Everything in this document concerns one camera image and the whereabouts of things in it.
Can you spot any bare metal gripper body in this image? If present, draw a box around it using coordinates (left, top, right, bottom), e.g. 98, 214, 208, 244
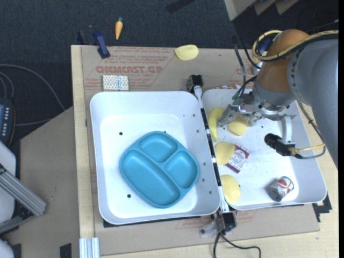
235, 92, 296, 121

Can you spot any black cylinder on white bracket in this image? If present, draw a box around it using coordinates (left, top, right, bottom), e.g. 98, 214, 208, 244
264, 114, 297, 157

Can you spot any black block with thin wires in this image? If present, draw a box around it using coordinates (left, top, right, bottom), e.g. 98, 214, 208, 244
182, 74, 204, 92
199, 211, 238, 238

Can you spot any blue divided plate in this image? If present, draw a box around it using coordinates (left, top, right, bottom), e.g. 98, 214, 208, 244
119, 131, 200, 209

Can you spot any red and white packet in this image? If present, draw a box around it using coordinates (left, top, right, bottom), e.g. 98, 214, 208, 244
225, 142, 250, 174

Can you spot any brown cardboard board, red print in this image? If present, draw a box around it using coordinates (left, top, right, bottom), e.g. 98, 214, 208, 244
80, 45, 321, 256

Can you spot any yellow potato chip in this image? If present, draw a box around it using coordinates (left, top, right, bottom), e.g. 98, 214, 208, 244
220, 174, 241, 204
227, 114, 249, 137
174, 44, 199, 62
214, 141, 237, 166

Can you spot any white patterned flat box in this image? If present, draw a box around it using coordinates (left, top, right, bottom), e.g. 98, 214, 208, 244
102, 74, 130, 92

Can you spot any yellow banana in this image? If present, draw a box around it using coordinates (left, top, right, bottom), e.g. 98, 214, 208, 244
207, 107, 225, 142

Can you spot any red and white can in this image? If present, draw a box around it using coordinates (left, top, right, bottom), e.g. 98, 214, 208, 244
266, 176, 295, 202

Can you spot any white plastic tray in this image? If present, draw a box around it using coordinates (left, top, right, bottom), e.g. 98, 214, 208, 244
89, 90, 222, 225
201, 88, 328, 211

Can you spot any orange carrot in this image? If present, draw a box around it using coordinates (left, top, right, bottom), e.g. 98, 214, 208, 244
114, 17, 124, 41

